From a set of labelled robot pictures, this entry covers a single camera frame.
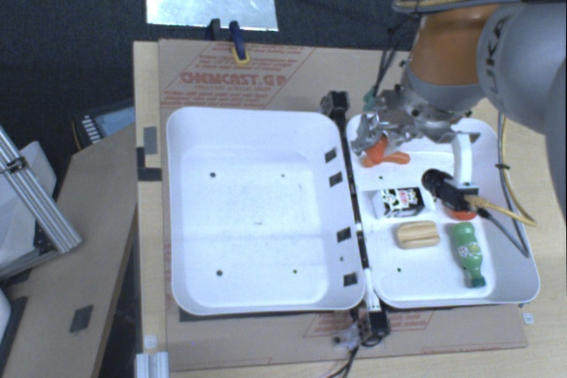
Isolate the thin black and white rod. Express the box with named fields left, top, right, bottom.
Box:
left=335, top=110, right=378, bottom=312

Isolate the black cylinder on white bracket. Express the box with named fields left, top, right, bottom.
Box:
left=421, top=132, right=482, bottom=214

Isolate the green bottle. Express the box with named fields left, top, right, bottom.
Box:
left=450, top=221, right=487, bottom=290

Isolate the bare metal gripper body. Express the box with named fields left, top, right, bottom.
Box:
left=361, top=88, right=482, bottom=145

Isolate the red round object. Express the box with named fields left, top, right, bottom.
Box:
left=444, top=207, right=480, bottom=222

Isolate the orange carrot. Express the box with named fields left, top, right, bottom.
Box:
left=361, top=135, right=412, bottom=169

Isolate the black and white carton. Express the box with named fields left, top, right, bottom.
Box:
left=373, top=186, right=426, bottom=220

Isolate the white plastic tray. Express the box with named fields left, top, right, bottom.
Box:
left=165, top=105, right=368, bottom=317
left=346, top=112, right=542, bottom=311

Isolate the brown cardboard board red print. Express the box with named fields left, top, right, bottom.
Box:
left=157, top=38, right=529, bottom=373

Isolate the tan bread bun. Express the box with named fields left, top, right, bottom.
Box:
left=394, top=220, right=441, bottom=251

